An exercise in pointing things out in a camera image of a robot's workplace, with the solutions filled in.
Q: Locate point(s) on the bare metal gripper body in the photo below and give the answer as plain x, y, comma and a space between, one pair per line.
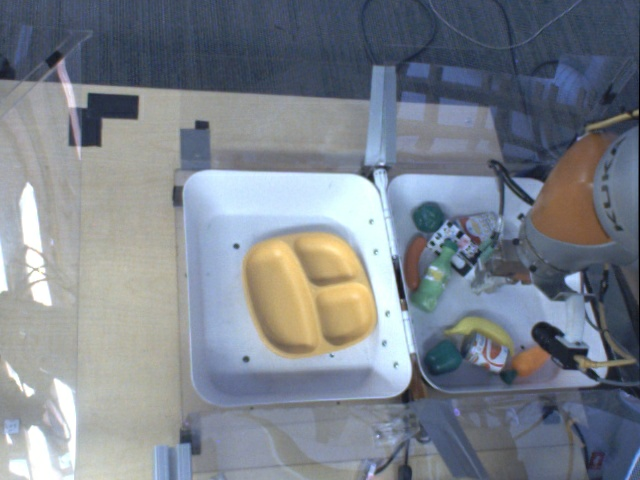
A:
512, 263

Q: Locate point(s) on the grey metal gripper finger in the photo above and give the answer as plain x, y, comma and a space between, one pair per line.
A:
501, 283
481, 277

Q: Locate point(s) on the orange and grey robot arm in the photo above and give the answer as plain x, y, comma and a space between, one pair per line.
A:
570, 208

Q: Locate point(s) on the white plastic tray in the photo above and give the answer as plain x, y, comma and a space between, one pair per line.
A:
225, 293
505, 308

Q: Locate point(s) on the yellow banana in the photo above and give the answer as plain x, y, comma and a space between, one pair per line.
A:
480, 327

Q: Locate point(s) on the green plastic bottle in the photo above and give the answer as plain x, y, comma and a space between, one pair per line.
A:
432, 283

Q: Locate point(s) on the black and white carton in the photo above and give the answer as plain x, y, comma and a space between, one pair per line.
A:
452, 235

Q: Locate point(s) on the red and white can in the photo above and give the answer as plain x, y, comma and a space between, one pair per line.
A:
484, 353
477, 225

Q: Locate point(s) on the orange-red toy sausage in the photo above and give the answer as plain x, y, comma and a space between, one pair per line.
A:
413, 263

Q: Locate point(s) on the dark green toy vegetable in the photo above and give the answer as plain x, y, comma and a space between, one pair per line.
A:
428, 217
443, 358

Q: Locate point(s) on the orange carrot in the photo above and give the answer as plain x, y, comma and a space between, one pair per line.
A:
532, 360

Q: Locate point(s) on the yellow divided plate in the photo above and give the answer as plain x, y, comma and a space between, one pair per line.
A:
280, 293

